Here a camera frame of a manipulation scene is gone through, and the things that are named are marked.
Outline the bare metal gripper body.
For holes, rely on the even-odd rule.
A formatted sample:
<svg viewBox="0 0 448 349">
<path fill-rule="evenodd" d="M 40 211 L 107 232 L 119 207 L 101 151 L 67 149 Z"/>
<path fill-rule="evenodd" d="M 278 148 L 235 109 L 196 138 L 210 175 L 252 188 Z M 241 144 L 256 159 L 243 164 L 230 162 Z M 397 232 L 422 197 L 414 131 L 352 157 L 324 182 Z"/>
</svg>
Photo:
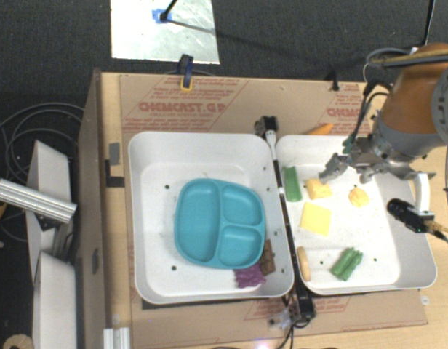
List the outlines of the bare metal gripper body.
<svg viewBox="0 0 448 349">
<path fill-rule="evenodd" d="M 410 166 L 414 159 L 394 149 L 382 137 L 357 137 L 349 153 L 350 166 L 357 173 L 363 169 L 380 169 L 400 180 L 412 180 L 416 171 Z"/>
</svg>

